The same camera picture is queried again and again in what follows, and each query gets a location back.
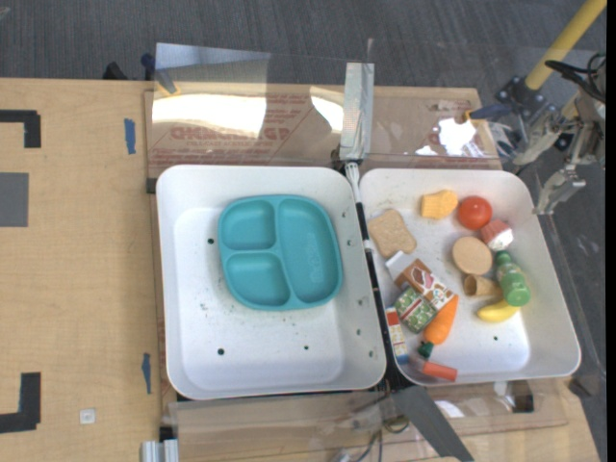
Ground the round tan biscuit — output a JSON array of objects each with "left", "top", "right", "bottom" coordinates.
[{"left": 450, "top": 236, "right": 494, "bottom": 276}]

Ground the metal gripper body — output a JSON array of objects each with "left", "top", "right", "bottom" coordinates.
[{"left": 570, "top": 91, "right": 606, "bottom": 168}]

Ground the brown and white carton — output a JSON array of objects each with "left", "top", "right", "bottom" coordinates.
[{"left": 384, "top": 250, "right": 458, "bottom": 312}]

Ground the black block with thin wires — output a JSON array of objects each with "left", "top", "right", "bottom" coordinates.
[{"left": 382, "top": 372, "right": 411, "bottom": 396}]

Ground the orange carrot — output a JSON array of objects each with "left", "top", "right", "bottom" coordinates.
[{"left": 417, "top": 295, "right": 460, "bottom": 359}]

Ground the teal divided plate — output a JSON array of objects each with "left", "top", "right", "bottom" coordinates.
[{"left": 217, "top": 193, "right": 345, "bottom": 312}]

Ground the red tomato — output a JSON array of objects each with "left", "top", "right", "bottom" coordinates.
[{"left": 456, "top": 195, "right": 494, "bottom": 232}]

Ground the yellow banana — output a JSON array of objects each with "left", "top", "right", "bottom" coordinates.
[{"left": 476, "top": 299, "right": 521, "bottom": 323}]

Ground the white plastic tray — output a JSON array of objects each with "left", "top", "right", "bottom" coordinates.
[
  {"left": 155, "top": 164, "right": 388, "bottom": 401},
  {"left": 358, "top": 167, "right": 582, "bottom": 387}
]

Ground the red and white small carton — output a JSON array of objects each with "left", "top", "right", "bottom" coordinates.
[{"left": 384, "top": 306, "right": 410, "bottom": 366}]

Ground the red and white cupcake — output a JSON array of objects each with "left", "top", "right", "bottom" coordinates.
[{"left": 479, "top": 218, "right": 515, "bottom": 252}]

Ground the green bottle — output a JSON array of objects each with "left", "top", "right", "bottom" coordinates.
[{"left": 494, "top": 250, "right": 532, "bottom": 307}]

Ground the brown cardboard board red print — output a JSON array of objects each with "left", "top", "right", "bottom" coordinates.
[{"left": 143, "top": 86, "right": 572, "bottom": 435}]

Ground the tan toast slice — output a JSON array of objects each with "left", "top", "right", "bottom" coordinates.
[{"left": 368, "top": 208, "right": 419, "bottom": 260}]

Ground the tan ice cream cone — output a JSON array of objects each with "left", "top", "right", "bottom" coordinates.
[{"left": 463, "top": 274, "right": 503, "bottom": 298}]

